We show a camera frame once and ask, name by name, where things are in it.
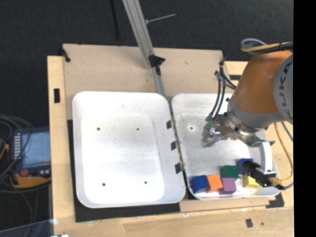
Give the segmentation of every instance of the colored cube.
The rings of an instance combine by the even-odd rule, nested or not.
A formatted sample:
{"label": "colored cube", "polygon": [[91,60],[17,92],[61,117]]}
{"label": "colored cube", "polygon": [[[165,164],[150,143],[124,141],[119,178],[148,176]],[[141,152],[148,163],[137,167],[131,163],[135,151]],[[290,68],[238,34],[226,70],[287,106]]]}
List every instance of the colored cube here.
{"label": "colored cube", "polygon": [[194,194],[198,192],[205,192],[206,189],[209,188],[206,175],[195,176],[190,180],[190,185]]}
{"label": "colored cube", "polygon": [[256,189],[259,184],[251,176],[242,175],[242,186],[247,189]]}
{"label": "colored cube", "polygon": [[219,191],[219,194],[221,195],[230,195],[237,190],[235,179],[232,177],[223,177],[222,183],[223,188]]}
{"label": "colored cube", "polygon": [[225,165],[220,169],[221,177],[232,177],[235,180],[238,179],[238,170],[234,165]]}
{"label": "colored cube", "polygon": [[241,158],[236,162],[237,170],[239,175],[244,175],[245,172],[242,169],[242,165],[245,161],[253,161],[252,158]]}
{"label": "colored cube", "polygon": [[207,176],[207,180],[209,183],[209,188],[206,190],[206,193],[217,192],[223,188],[223,183],[222,183],[220,175]]}

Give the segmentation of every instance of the wooden table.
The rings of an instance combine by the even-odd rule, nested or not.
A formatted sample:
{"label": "wooden table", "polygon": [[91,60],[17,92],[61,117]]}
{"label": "wooden table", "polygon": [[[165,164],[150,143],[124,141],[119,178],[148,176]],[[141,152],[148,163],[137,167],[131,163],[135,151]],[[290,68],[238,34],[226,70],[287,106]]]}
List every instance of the wooden table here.
{"label": "wooden table", "polygon": [[[75,50],[78,48],[75,45],[64,45],[65,50],[70,58],[75,58]],[[112,46],[82,46],[85,52],[89,50],[90,55],[94,57],[94,49],[96,52],[102,49],[102,56],[111,56],[112,59],[120,60],[121,63],[132,66],[130,69],[137,69],[141,63],[141,55],[138,56],[138,48],[136,47],[112,47]],[[162,73],[166,71],[168,78],[172,76],[169,67],[172,67],[175,73],[182,69],[187,64],[198,64],[198,69],[201,73],[205,73],[204,68],[211,61],[209,56],[213,54],[210,50],[186,50],[186,49],[168,49],[155,48],[156,55],[168,57],[171,60],[169,64],[162,65]],[[172,63],[172,60],[183,60],[184,63]],[[104,70],[113,72],[111,67],[112,62],[108,60],[108,66]],[[78,64],[85,66],[84,61],[79,61]],[[253,198],[235,198],[210,200],[207,202],[199,200],[189,200],[184,198],[180,202],[179,213],[117,218],[107,220],[97,220],[89,222],[77,223],[75,220],[74,197],[71,178],[70,154],[67,119],[71,113],[67,110],[69,101],[71,101],[71,89],[65,89],[69,84],[65,78],[65,61],[62,56],[48,56],[48,91],[49,91],[49,119],[50,119],[50,134],[51,134],[51,159],[52,159],[52,199],[53,199],[53,219],[54,219],[54,234],[69,234],[70,237],[85,237],[85,236],[104,236],[104,237],[133,237],[133,236],[263,236],[269,235],[289,237],[294,236],[294,198],[293,187],[281,192],[284,200],[283,207],[266,208],[273,203],[276,197],[253,197]],[[230,75],[241,75],[246,62],[225,62],[225,69]],[[172,86],[172,82],[168,79],[165,89],[167,97],[177,93],[176,86]],[[197,83],[196,87],[200,92],[210,92],[210,88],[203,87]],[[55,99],[55,93],[59,91],[60,101]],[[153,90],[153,84],[149,82],[148,92]],[[293,132],[293,126],[287,124],[287,127]],[[282,138],[291,152],[293,159],[293,143],[286,135],[283,128],[279,125],[282,131]],[[287,178],[291,173],[291,167],[287,156],[277,138],[276,130],[273,125],[266,131],[269,140],[275,140],[272,145],[272,151],[278,172],[281,178]]]}

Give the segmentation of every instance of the white tray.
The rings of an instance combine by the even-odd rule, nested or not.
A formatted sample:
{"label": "white tray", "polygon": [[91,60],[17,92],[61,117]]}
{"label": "white tray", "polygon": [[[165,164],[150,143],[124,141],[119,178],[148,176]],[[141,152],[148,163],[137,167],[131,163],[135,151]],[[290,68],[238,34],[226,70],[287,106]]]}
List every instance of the white tray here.
{"label": "white tray", "polygon": [[78,199],[91,208],[176,203],[185,194],[168,101],[156,93],[73,99]]}
{"label": "white tray", "polygon": [[[187,183],[195,176],[220,174],[220,167],[224,165],[236,165],[240,158],[253,158],[254,162],[260,164],[259,148],[251,148],[240,140],[222,140],[216,142],[212,147],[201,146],[202,132],[206,124],[205,118],[212,110],[217,94],[179,94],[172,99],[177,136],[186,172]],[[227,111],[227,102],[224,101],[219,114]],[[257,132],[261,139],[267,139],[264,131]],[[273,161],[272,171],[277,168]],[[280,190],[275,187],[261,187],[256,189],[244,188],[242,178],[236,180],[237,191],[232,195],[220,195],[218,192],[193,194],[198,199],[218,198],[244,198],[249,196],[275,196]]]}

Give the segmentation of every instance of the orange block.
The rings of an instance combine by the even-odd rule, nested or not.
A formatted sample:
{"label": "orange block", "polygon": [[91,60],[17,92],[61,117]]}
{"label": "orange block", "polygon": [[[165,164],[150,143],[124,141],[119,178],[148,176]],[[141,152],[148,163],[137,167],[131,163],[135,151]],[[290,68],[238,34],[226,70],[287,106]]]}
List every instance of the orange block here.
{"label": "orange block", "polygon": [[223,183],[222,183],[220,175],[207,176],[207,180],[209,182],[210,188],[206,190],[206,193],[217,192],[223,188]]}

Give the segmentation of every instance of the blue block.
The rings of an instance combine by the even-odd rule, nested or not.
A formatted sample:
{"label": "blue block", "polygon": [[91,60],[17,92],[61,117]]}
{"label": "blue block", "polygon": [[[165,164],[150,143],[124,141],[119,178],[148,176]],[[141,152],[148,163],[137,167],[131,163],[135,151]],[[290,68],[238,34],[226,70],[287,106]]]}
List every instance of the blue block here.
{"label": "blue block", "polygon": [[245,172],[242,169],[242,165],[245,161],[253,161],[253,158],[241,158],[236,162],[237,170],[239,175],[244,175]]}
{"label": "blue block", "polygon": [[209,188],[209,182],[206,175],[195,176],[190,180],[193,193],[204,192]]}

